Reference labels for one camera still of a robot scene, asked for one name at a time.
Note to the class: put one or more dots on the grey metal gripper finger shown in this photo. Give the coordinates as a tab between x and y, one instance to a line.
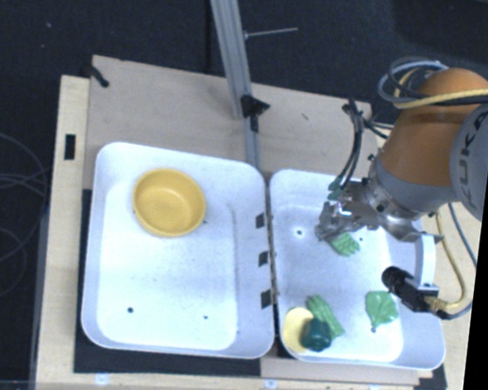
325	222
341	227

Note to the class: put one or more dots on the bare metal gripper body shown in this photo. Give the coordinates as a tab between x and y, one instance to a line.
374	212

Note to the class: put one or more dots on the light green toy vegetable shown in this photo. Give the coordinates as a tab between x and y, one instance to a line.
346	245

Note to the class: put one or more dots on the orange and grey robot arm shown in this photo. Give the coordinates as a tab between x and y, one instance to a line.
427	137

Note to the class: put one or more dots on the thin black and white rod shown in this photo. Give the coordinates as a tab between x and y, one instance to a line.
272	241

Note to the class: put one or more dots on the white plastic tray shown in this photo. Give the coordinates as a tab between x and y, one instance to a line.
339	285
172	278

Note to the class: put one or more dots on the green toy asparagus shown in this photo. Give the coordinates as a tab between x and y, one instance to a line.
326	312

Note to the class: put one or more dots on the light green toy leaf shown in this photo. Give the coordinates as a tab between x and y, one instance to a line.
381	308

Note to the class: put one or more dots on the dark green toy pepper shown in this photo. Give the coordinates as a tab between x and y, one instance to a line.
316	336

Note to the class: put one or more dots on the yellow bowl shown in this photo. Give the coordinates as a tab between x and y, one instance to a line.
168	202

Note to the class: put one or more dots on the pale wood board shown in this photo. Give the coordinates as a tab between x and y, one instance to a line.
170	110

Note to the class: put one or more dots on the black cylinder on white bracket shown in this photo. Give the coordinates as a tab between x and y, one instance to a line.
409	287

